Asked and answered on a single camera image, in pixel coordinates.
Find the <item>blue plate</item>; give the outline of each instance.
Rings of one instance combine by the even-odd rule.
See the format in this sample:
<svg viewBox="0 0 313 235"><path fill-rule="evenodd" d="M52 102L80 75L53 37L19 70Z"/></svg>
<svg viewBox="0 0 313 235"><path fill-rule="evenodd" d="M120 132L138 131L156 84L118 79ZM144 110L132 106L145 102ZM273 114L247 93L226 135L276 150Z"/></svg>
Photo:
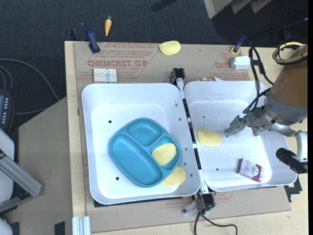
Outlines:
<svg viewBox="0 0 313 235"><path fill-rule="evenodd" d="M161 166L151 153L165 143L174 144L176 155ZM109 154L120 170L142 187L152 187L163 181L181 159L177 142L149 118L135 119L115 133L109 142Z"/></svg>

